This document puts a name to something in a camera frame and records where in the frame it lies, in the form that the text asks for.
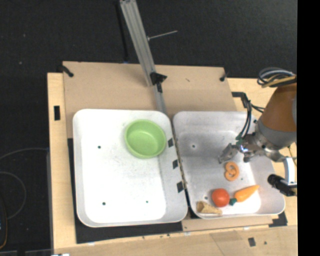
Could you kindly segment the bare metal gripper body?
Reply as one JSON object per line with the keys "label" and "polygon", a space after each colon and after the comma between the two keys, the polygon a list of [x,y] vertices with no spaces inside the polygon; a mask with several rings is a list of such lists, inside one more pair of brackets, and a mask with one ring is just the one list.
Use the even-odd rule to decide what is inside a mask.
{"label": "bare metal gripper body", "polygon": [[267,157],[274,162],[282,162],[286,158],[280,153],[281,147],[272,144],[260,133],[247,134],[236,142],[236,146],[243,155],[247,152],[256,152],[257,157]]}

